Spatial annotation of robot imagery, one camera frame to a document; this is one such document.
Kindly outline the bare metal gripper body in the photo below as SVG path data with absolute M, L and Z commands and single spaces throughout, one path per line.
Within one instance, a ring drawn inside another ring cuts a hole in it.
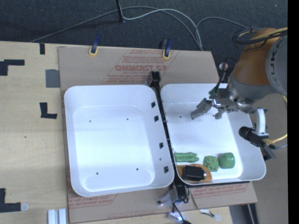
M 245 112 L 249 113 L 253 108 L 253 100 L 244 98 L 235 89 L 232 92 L 227 88 L 220 88 L 211 93 L 212 107 L 220 113 Z

